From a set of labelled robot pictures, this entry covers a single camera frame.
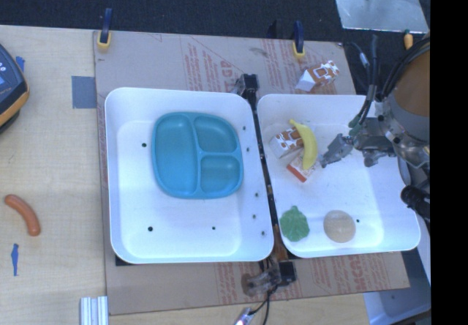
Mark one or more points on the brown cardboard board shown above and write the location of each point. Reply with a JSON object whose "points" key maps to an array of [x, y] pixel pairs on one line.
{"points": [[153, 60]]}

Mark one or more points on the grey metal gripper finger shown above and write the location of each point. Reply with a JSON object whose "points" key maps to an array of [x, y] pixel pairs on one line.
{"points": [[338, 148], [374, 157]]}

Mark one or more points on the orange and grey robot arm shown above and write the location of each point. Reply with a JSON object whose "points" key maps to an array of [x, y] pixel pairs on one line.
{"points": [[415, 82]]}

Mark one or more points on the yellow banana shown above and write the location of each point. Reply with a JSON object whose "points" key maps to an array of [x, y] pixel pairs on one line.
{"points": [[310, 146]]}

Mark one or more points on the black cylinder on white bracket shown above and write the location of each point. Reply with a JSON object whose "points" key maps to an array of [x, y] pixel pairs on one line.
{"points": [[415, 199]]}

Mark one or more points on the thin black rod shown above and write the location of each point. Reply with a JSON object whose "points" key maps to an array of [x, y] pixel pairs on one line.
{"points": [[264, 166]]}

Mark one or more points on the black block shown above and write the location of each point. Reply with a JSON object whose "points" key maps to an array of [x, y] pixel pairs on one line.
{"points": [[249, 82], [287, 272]]}

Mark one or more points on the orange sausage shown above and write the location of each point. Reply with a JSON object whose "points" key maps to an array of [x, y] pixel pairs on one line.
{"points": [[25, 213]]}

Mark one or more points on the blue divided plate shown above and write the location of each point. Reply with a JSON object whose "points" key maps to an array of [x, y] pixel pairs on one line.
{"points": [[175, 155]]}

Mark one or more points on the white plastic tray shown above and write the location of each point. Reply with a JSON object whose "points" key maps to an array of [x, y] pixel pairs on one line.
{"points": [[139, 206], [351, 191]]}

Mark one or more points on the orange and white packet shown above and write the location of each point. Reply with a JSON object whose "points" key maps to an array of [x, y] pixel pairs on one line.
{"points": [[298, 171]]}

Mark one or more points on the white and orange carton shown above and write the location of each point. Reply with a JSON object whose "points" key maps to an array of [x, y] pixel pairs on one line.
{"points": [[283, 142], [318, 76]]}

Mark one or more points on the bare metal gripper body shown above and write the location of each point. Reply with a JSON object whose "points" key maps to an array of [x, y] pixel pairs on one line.
{"points": [[376, 135]]}

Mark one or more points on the green lettuce leaf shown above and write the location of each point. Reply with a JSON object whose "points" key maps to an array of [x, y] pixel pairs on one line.
{"points": [[294, 224]]}

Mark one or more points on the orange carrot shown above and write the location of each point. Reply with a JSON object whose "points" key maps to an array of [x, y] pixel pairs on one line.
{"points": [[408, 41]]}

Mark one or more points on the beige round bread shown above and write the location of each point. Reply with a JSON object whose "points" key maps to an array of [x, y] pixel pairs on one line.
{"points": [[339, 226]]}

